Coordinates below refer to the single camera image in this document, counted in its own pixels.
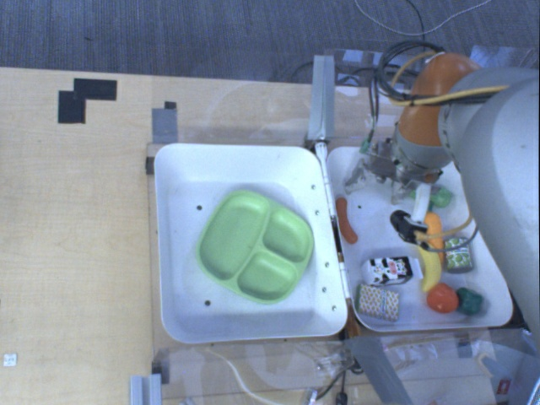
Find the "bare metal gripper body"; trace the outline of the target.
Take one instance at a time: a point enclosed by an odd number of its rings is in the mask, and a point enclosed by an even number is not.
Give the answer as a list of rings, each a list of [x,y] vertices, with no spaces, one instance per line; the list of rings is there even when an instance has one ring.
[[[370,151],[367,168],[403,185],[412,181],[434,183],[442,173],[442,147],[387,138]]]

